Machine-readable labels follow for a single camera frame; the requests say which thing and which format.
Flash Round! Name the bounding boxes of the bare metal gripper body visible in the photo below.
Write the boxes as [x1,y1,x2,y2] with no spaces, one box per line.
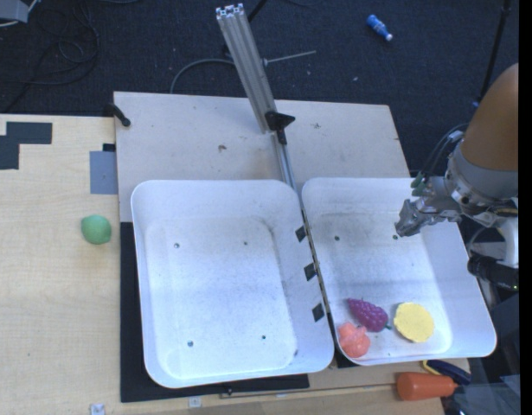
[419,175,518,228]

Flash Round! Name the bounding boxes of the white plastic tray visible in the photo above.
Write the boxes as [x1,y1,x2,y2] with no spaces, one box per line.
[300,176,498,367]
[130,178,337,390]

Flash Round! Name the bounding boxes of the yellow round biscuit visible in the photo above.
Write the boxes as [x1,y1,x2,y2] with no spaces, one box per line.
[393,301,436,344]

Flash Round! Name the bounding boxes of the purple grapes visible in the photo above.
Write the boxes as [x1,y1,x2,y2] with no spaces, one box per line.
[346,297,393,334]

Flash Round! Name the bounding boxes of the thin black and white rod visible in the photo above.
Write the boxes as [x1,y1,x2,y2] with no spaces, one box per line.
[272,131,336,354]

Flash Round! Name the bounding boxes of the orange toy food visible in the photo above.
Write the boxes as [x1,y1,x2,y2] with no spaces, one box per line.
[337,321,372,360]

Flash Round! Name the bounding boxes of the blue small bottle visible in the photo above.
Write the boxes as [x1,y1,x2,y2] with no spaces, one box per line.
[365,13,394,42]

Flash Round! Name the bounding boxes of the pale wood board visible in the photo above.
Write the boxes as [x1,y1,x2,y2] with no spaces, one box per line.
[112,91,413,225]

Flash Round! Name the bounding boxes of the green ball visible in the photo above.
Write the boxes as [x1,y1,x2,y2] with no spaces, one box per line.
[80,214,113,246]

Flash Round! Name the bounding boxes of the black cylinder on white bracket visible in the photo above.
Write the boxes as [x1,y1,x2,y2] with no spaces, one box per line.
[465,197,520,294]

